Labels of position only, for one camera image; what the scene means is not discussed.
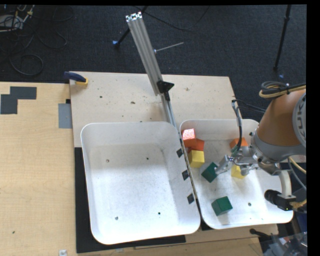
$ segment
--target block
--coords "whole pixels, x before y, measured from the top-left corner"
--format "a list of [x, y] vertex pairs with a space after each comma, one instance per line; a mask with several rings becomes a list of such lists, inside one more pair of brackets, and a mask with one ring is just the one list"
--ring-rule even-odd
[[186, 148], [195, 147], [197, 145], [197, 138], [195, 129], [185, 129], [182, 131], [182, 140]]
[[[238, 141], [239, 141], [239, 138], [235, 138], [235, 139], [233, 139], [231, 142], [230, 142], [230, 148], [232, 149], [235, 145], [237, 145], [238, 144]], [[242, 137], [241, 138], [241, 146], [249, 146], [248, 145], [248, 143], [247, 143], [247, 141], [246, 141], [246, 139], [245, 139], [245, 137]]]
[[198, 139], [198, 138], [196, 138], [195, 140], [196, 140], [196, 145], [195, 145], [195, 146], [192, 146], [192, 147], [189, 147], [189, 148], [188, 148], [188, 153], [189, 153], [191, 150], [204, 151], [205, 141], [202, 140], [202, 139]]
[[218, 166], [212, 162], [210, 163], [210, 165], [208, 167], [206, 167], [203, 171], [200, 169], [201, 175], [208, 181], [208, 182], [212, 182], [216, 177], [216, 170], [215, 168], [217, 168]]
[[191, 150], [188, 154], [188, 160], [192, 168], [200, 168], [205, 163], [205, 153], [199, 150]]
[[243, 179], [244, 177], [246, 177], [241, 174], [240, 166], [235, 164], [231, 167], [231, 176], [238, 179]]
[[227, 196], [220, 197], [213, 201], [211, 204], [215, 215], [220, 216], [222, 214], [226, 214], [230, 210], [232, 210], [232, 205], [229, 201], [229, 198]]

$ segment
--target wooden table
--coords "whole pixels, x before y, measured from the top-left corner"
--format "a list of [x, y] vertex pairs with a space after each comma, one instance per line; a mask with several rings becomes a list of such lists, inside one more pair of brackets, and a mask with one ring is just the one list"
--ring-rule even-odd
[[[96, 90], [97, 94], [93, 93], [92, 97], [88, 97], [89, 101], [103, 99], [104, 106], [114, 105], [109, 108], [109, 122], [131, 122], [139, 119], [149, 121], [150, 118], [152, 121], [159, 121], [163, 118], [161, 107], [154, 108], [155, 114], [152, 116], [150, 111], [134, 115], [138, 112], [132, 107], [150, 107], [159, 103], [148, 84], [146, 74], [79, 74], [89, 78], [88, 88], [82, 88], [80, 93], [77, 93], [79, 88], [74, 87], [72, 81], [70, 84], [0, 82], [1, 95], [10, 94], [10, 87], [36, 87], [36, 99], [17, 100], [17, 114], [0, 114], [0, 255], [57, 256], [60, 250], [66, 250], [68, 256], [105, 256], [117, 253], [128, 256], [213, 253], [256, 256], [259, 239], [250, 234], [250, 228], [266, 234], [278, 233], [276, 224], [206, 231], [199, 229], [186, 235], [186, 243], [183, 244], [77, 253], [74, 148], [79, 145], [77, 136], [83, 122], [88, 122], [90, 118], [94, 121], [106, 119], [106, 116], [99, 115], [99, 109], [103, 109], [100, 105], [92, 107], [97, 110], [96, 116], [92, 117], [91, 108], [80, 104], [84, 90], [89, 91], [90, 86], [103, 88], [103, 83], [115, 86], [116, 80], [124, 89], [125, 81], [129, 78], [130, 87], [135, 87], [136, 94], [126, 90], [126, 94], [120, 97], [116, 92], [107, 95], [103, 89], [99, 89]], [[233, 91], [228, 77], [164, 75], [163, 79], [175, 84], [170, 96], [177, 125], [186, 118], [234, 118], [230, 107]], [[137, 86], [142, 82], [147, 84], [142, 88]], [[204, 93], [200, 88], [210, 88], [212, 94]], [[144, 96], [149, 98], [142, 97], [143, 95], [137, 97], [139, 90], [147, 90], [144, 91]], [[212, 100], [204, 102], [203, 97], [211, 97]], [[67, 99], [71, 99], [73, 129], [59, 128], [59, 104], [65, 104]], [[123, 102], [127, 102], [131, 108], [120, 111], [117, 105], [120, 106]], [[185, 110], [185, 103], [188, 103], [190, 110]], [[123, 119], [124, 113], [128, 116], [126, 120]]]

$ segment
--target empty white tray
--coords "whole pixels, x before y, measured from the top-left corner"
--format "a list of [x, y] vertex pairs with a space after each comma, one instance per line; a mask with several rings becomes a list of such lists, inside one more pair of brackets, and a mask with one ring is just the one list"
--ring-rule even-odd
[[111, 245], [198, 230], [200, 214], [173, 125], [90, 123], [81, 143], [97, 241]]
[[[258, 123], [243, 119], [242, 135], [249, 144], [250, 132], [254, 132]], [[219, 164], [225, 155], [231, 154], [229, 143], [239, 137], [236, 119], [186, 120], [180, 130], [194, 128], [196, 137], [204, 140], [205, 163]], [[197, 194], [201, 216], [213, 229], [228, 229], [262, 224], [287, 223], [293, 217], [293, 211], [284, 211], [264, 198], [266, 190], [281, 192], [279, 176], [271, 176], [258, 168], [251, 170], [243, 179], [231, 176], [231, 170], [219, 174], [211, 183], [200, 173], [199, 168], [191, 168], [191, 176]], [[211, 203], [228, 196], [233, 207], [227, 213], [216, 216]]]

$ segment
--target orange block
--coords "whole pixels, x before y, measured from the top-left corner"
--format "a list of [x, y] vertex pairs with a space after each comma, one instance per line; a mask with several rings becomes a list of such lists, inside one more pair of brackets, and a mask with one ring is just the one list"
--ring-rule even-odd
[[185, 129], [182, 131], [182, 140], [186, 148], [195, 147], [197, 145], [195, 129]]
[[192, 146], [192, 147], [189, 147], [188, 148], [188, 153], [191, 151], [191, 150], [198, 150], [198, 151], [204, 151], [204, 147], [205, 147], [205, 141], [202, 140], [202, 139], [196, 139], [196, 145], [195, 146]]
[[[235, 138], [234, 140], [232, 140], [232, 141], [230, 142], [230, 148], [232, 149], [235, 145], [237, 145], [237, 144], [238, 144], [238, 141], [239, 141], [239, 138]], [[242, 147], [242, 146], [248, 146], [248, 143], [247, 143], [245, 137], [242, 137], [242, 138], [241, 138], [241, 147]]]

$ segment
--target yellow block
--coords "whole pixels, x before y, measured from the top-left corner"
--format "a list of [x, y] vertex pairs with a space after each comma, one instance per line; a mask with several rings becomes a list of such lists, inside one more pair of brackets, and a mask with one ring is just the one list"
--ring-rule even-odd
[[205, 163], [205, 153], [199, 150], [191, 150], [188, 154], [188, 160], [192, 168], [200, 168]]
[[243, 179], [244, 177], [246, 177], [241, 174], [240, 166], [235, 164], [231, 167], [231, 176], [236, 177], [238, 179]]

